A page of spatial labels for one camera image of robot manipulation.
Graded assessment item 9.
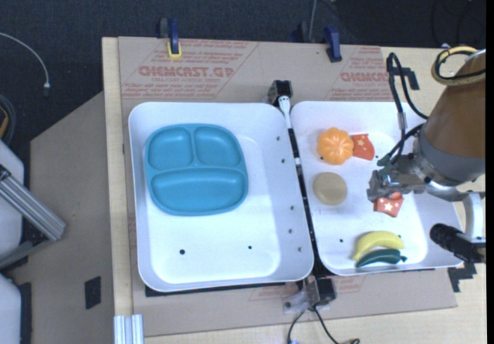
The brown cardboard board red print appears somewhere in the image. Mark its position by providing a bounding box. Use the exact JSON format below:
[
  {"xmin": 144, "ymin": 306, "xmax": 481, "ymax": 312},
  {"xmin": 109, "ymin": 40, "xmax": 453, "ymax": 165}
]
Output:
[{"xmin": 117, "ymin": 35, "xmax": 460, "ymax": 338}]

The red packet with yellow stars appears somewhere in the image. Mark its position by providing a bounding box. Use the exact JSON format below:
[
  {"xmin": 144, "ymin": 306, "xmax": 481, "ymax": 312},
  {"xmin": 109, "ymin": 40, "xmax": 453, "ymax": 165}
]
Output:
[
  {"xmin": 350, "ymin": 133, "xmax": 376, "ymax": 162},
  {"xmin": 372, "ymin": 191, "xmax": 405, "ymax": 218}
]

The blue divided plate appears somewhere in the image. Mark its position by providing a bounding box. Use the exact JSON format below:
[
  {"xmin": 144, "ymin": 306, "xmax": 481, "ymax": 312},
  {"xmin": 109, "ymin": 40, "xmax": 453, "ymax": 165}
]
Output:
[{"xmin": 144, "ymin": 123, "xmax": 249, "ymax": 217}]

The orange toy pumpkin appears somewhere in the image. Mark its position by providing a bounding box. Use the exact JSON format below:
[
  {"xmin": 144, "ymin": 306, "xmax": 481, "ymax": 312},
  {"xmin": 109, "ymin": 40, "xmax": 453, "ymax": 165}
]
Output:
[{"xmin": 316, "ymin": 126, "xmax": 355, "ymax": 166}]

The yellow banana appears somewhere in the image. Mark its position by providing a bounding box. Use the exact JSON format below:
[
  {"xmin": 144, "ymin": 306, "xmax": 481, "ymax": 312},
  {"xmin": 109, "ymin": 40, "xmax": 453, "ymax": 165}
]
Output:
[{"xmin": 350, "ymin": 230, "xmax": 406, "ymax": 262}]

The white plastic tray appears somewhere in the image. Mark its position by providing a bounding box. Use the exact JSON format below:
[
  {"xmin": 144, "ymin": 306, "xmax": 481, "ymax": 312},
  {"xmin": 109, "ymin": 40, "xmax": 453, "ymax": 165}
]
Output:
[
  {"xmin": 289, "ymin": 99, "xmax": 465, "ymax": 277},
  {"xmin": 127, "ymin": 101, "xmax": 316, "ymax": 293}
]

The dark green banana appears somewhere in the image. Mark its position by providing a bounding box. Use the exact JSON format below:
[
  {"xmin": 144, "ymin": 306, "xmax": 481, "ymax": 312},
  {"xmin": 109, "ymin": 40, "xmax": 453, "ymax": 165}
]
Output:
[{"xmin": 354, "ymin": 248, "xmax": 408, "ymax": 269}]

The black cylinder on white bracket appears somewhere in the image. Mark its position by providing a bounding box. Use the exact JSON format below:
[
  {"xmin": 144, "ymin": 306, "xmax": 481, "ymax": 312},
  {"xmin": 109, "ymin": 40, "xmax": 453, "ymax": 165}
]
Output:
[{"xmin": 424, "ymin": 179, "xmax": 487, "ymax": 265}]

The thin black and white rod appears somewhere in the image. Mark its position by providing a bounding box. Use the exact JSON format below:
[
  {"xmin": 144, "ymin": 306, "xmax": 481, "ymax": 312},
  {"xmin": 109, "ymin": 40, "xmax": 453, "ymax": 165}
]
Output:
[{"xmin": 278, "ymin": 96, "xmax": 318, "ymax": 278}]

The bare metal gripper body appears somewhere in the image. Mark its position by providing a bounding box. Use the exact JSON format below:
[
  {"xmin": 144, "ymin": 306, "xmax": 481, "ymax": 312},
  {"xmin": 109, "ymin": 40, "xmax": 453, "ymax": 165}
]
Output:
[{"xmin": 387, "ymin": 155, "xmax": 430, "ymax": 197}]

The beige round biscuit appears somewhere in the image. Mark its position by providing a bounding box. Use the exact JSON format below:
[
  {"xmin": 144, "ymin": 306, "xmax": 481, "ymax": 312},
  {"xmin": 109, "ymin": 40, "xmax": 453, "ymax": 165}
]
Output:
[{"xmin": 312, "ymin": 171, "xmax": 349, "ymax": 206}]

